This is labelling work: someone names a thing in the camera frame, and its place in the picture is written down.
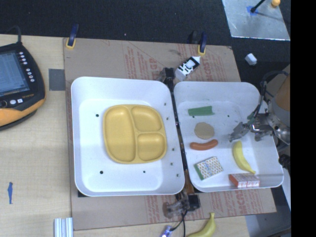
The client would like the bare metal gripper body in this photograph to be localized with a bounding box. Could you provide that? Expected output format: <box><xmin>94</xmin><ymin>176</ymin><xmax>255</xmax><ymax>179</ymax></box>
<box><xmin>247</xmin><ymin>115</ymin><xmax>291</xmax><ymax>146</ymax></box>

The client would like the white plastic tray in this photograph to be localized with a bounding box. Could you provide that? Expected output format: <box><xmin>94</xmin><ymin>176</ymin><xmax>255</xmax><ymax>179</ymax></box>
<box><xmin>70</xmin><ymin>76</ymin><xmax>186</xmax><ymax>198</ymax></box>
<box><xmin>173</xmin><ymin>80</ymin><xmax>285</xmax><ymax>194</ymax></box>

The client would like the yellow banana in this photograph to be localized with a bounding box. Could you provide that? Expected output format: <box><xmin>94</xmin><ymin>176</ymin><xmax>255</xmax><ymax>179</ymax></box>
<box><xmin>187</xmin><ymin>212</ymin><xmax>217</xmax><ymax>237</ymax></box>
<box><xmin>232</xmin><ymin>140</ymin><xmax>257</xmax><ymax>175</ymax></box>

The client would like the tan round biscuit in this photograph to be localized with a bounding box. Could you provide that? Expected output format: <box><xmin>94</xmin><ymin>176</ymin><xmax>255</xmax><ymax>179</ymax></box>
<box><xmin>194</xmin><ymin>121</ymin><xmax>215</xmax><ymax>140</ymax></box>

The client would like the orange sausage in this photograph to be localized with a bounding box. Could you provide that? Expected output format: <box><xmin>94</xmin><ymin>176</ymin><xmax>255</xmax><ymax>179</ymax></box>
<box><xmin>189</xmin><ymin>138</ymin><xmax>219</xmax><ymax>151</ymax></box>

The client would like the green celery stick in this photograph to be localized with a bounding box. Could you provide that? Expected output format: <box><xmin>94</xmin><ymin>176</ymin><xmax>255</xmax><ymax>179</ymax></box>
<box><xmin>187</xmin><ymin>105</ymin><xmax>215</xmax><ymax>117</ymax></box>

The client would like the green and yellow patterned packet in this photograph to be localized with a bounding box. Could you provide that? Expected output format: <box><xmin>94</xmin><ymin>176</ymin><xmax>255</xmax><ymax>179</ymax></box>
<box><xmin>193</xmin><ymin>156</ymin><xmax>224</xmax><ymax>181</ymax></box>

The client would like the red and white carton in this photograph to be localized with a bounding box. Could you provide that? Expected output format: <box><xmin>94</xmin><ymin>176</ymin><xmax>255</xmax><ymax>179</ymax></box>
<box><xmin>228</xmin><ymin>173</ymin><xmax>261</xmax><ymax>189</ymax></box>

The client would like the thin black and white rod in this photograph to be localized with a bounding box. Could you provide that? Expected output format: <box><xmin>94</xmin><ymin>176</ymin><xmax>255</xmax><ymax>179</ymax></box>
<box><xmin>166</xmin><ymin>77</ymin><xmax>190</xmax><ymax>195</ymax></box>

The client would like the small white block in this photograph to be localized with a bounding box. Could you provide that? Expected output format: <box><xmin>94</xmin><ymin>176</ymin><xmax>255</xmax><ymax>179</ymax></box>
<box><xmin>244</xmin><ymin>53</ymin><xmax>258</xmax><ymax>66</ymax></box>

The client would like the black and white milk carton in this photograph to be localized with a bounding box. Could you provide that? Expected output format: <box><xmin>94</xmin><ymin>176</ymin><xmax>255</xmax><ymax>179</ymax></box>
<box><xmin>174</xmin><ymin>55</ymin><xmax>201</xmax><ymax>82</ymax></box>

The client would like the yellow divided plate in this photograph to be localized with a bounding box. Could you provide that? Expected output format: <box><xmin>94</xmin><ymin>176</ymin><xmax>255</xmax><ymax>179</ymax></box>
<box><xmin>102</xmin><ymin>104</ymin><xmax>169</xmax><ymax>164</ymax></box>

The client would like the brown cardboard board red print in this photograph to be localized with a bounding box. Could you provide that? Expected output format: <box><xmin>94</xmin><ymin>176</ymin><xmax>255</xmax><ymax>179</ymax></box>
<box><xmin>62</xmin><ymin>37</ymin><xmax>277</xmax><ymax>231</ymax></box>

